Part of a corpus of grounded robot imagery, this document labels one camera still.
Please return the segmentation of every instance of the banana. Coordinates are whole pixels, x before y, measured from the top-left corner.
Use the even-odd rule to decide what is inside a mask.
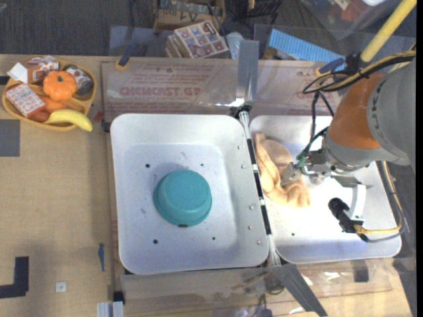
[[[86,115],[73,109],[56,110],[50,114],[50,117],[44,123],[51,124],[64,122],[75,124],[86,131],[93,130],[93,124],[90,119],[88,119]]]

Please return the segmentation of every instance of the wooden basket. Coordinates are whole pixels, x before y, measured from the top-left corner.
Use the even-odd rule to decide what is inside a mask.
[[[94,77],[94,75],[86,68],[81,67],[75,63],[66,61],[61,59],[60,57],[54,57],[56,60],[59,61],[59,70],[64,71],[66,70],[70,65],[76,65],[78,68],[82,69],[92,80],[93,80],[93,86],[91,87],[91,90],[81,96],[75,93],[73,97],[70,100],[62,101],[68,108],[77,110],[78,112],[83,113],[84,115],[87,115],[91,104],[94,101],[94,97],[97,90],[97,81]],[[13,104],[6,99],[6,92],[11,89],[12,87],[15,87],[16,85],[22,84],[20,81],[14,80],[12,78],[9,79],[8,83],[5,86],[5,89],[3,91],[3,95],[1,96],[1,101],[3,103],[3,106],[5,107],[6,111],[14,116],[15,118],[18,118],[26,123],[35,125],[36,127],[54,130],[54,131],[69,131],[72,129],[75,129],[77,126],[72,123],[51,123],[51,124],[45,124],[42,122],[37,122],[34,120],[31,120],[29,118],[24,117],[16,108],[13,106]],[[43,88],[42,88],[42,81],[36,84],[29,85],[31,89],[38,95],[41,96],[47,96],[47,94],[44,94]]]

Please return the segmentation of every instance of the teal bowl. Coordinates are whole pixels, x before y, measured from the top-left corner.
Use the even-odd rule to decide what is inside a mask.
[[[154,191],[160,216],[178,227],[191,227],[206,219],[212,209],[212,192],[203,176],[191,170],[166,175]]]

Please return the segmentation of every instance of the cloth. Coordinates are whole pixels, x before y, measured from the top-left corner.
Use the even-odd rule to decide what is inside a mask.
[[[287,165],[293,161],[288,149],[274,140],[267,139],[262,133],[255,135],[254,146],[264,194],[281,205],[309,206],[310,195],[303,177],[281,186],[281,175]]]

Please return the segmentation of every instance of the wooden table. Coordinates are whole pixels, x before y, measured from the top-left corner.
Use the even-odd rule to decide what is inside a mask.
[[[0,74],[4,75],[24,57],[0,55]],[[63,58],[89,68],[98,82],[101,63],[115,60]],[[111,212],[116,204],[109,195],[110,138],[99,120],[102,111],[99,89],[89,113],[94,127],[91,133],[80,129],[58,133],[21,123],[19,157],[0,157],[0,285],[13,282],[16,257],[29,257],[29,291],[25,297],[0,299],[1,316],[96,316],[97,303],[112,299],[117,283]],[[0,107],[0,120],[11,119]],[[106,255],[105,271],[101,270],[97,254],[100,243],[104,244]],[[369,285],[312,286],[329,316],[411,316],[399,276],[390,261],[371,260],[368,265],[375,269],[374,282]],[[336,272],[344,266],[311,265],[299,269],[310,277],[326,270]],[[57,281],[66,282],[66,292],[55,292]],[[268,308],[275,316],[299,308],[287,295],[268,296]],[[171,305],[164,304],[160,313],[212,316],[208,304],[197,306],[197,310],[201,312],[176,314]],[[125,316],[140,316],[142,311],[136,302],[128,303]],[[303,312],[298,316],[316,314]]]

